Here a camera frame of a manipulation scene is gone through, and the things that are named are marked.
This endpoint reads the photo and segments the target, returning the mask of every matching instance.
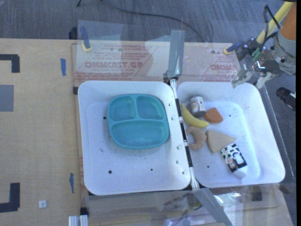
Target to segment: plywood surface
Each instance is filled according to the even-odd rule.
[[[67,225],[69,216],[79,215],[72,42],[0,40],[0,54],[20,57],[20,73],[0,61],[0,84],[14,86],[13,111],[0,112],[0,204],[9,202],[10,184],[20,183],[20,207],[0,213],[0,225]],[[40,209],[42,200],[47,207]]]

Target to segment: blue plastic plate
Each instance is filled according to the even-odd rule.
[[[124,148],[145,149],[160,146],[169,137],[162,102],[151,95],[127,94],[114,97],[108,108],[113,141]]]

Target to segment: toy bread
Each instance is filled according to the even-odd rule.
[[[206,134],[209,148],[213,153],[221,151],[225,146],[233,143],[236,140],[235,137],[231,137],[210,129],[207,130]]]
[[[193,151],[201,149],[207,139],[206,133],[199,127],[189,126],[186,130],[186,134],[188,135],[190,133],[193,135],[195,143],[189,143],[189,148]]]

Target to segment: toy banana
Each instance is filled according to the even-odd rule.
[[[190,113],[190,111],[185,108],[183,103],[181,104],[181,107],[182,107],[182,116],[183,116],[184,120],[191,126],[203,128],[203,127],[206,127],[209,125],[209,122],[195,118]]]

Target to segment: bread slice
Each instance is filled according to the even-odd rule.
[[[229,145],[236,140],[235,137],[210,129],[207,130],[206,134],[209,148],[213,153],[222,150],[226,145]]]

